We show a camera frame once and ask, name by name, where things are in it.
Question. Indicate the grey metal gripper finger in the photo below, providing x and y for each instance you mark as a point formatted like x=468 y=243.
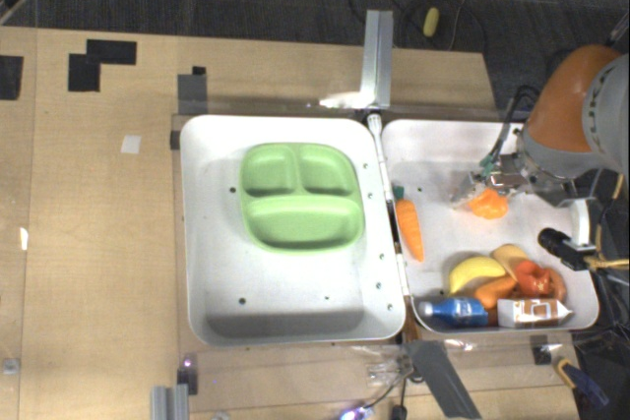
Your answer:
x=466 y=193

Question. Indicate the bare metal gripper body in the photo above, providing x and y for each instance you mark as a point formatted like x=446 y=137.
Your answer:
x=509 y=174

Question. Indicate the orange toy pepper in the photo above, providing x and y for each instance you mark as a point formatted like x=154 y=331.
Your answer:
x=488 y=205

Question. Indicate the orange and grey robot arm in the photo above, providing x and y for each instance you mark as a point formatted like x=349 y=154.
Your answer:
x=566 y=103

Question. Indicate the white plastic tray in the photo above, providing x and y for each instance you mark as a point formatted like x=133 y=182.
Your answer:
x=275 y=290
x=443 y=152

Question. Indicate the orange carrot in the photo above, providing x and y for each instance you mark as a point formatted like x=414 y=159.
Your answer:
x=409 y=223

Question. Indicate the beige toy bread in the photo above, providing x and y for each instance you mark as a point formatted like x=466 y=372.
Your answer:
x=512 y=256

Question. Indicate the yellow banana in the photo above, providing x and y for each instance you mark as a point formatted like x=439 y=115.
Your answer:
x=475 y=270

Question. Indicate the orange sausage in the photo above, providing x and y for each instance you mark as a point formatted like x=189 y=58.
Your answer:
x=494 y=292

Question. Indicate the red toy pepper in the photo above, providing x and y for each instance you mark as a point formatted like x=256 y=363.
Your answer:
x=534 y=279

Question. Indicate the blue bottle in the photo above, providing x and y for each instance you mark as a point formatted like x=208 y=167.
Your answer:
x=458 y=311

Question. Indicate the brown sausage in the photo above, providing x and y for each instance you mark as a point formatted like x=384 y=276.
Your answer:
x=558 y=285

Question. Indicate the white and brown carton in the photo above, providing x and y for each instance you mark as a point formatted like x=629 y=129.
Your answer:
x=531 y=312

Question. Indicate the green divided plate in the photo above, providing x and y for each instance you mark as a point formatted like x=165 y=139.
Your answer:
x=300 y=201

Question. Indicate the yellow oval toy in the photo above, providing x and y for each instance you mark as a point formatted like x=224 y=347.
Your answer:
x=431 y=21

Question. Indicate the black cylinder on white bracket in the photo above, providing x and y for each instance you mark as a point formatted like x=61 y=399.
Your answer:
x=566 y=248

